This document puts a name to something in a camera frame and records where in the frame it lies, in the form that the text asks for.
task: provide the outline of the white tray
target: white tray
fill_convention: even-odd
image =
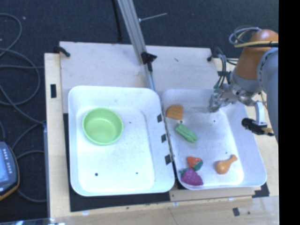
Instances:
[[[170,143],[178,178],[180,170],[188,167],[187,157],[200,157],[203,165],[198,171],[204,185],[182,185],[191,190],[232,187],[257,187],[266,182],[265,171],[253,133],[246,130],[241,121],[248,117],[244,105],[236,103],[209,113],[211,89],[168,90],[162,94],[164,110],[174,104],[184,107],[183,124],[198,136],[190,143],[175,132],[179,121],[166,117]],[[238,160],[232,163],[226,174],[218,174],[216,162],[235,154]]]
[[[84,114],[107,107],[122,118],[124,132],[114,144],[92,144],[82,131]],[[77,86],[68,95],[70,180],[83,196],[169,191],[172,163],[159,96],[147,88]]]

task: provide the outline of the blue screen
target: blue screen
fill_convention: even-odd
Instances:
[[[0,150],[0,182],[4,182],[8,180],[8,173],[6,170],[4,157],[2,154],[2,150]]]

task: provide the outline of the wooden table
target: wooden table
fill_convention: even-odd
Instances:
[[[220,61],[214,59],[217,69]],[[49,216],[66,224],[279,224],[278,144],[275,137],[255,136],[267,170],[270,196],[252,198],[255,188],[195,193],[171,191],[173,201],[70,211],[63,123],[60,54],[45,54],[45,87],[48,141]],[[56,96],[51,89],[55,85]],[[247,108],[255,119],[253,107]]]

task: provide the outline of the electronic device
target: electronic device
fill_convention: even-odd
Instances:
[[[0,142],[0,201],[17,190],[20,183],[17,160],[11,148]]]

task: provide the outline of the toy food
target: toy food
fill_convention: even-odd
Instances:
[[[181,172],[181,181],[193,186],[203,185],[202,178],[192,168],[187,168]]]
[[[232,154],[228,160],[218,161],[216,164],[217,173],[227,173],[231,164],[236,160],[238,160],[238,158],[234,154]]]
[[[175,131],[191,143],[198,140],[196,133],[192,132],[191,130],[189,130],[186,126],[184,126],[181,123],[178,124],[178,126],[175,128]]]
[[[172,106],[168,107],[165,114],[168,118],[182,120],[183,106],[181,106],[181,105],[172,105]]]
[[[187,163],[188,166],[193,168],[194,171],[198,171],[203,165],[201,158],[192,156],[187,157]]]

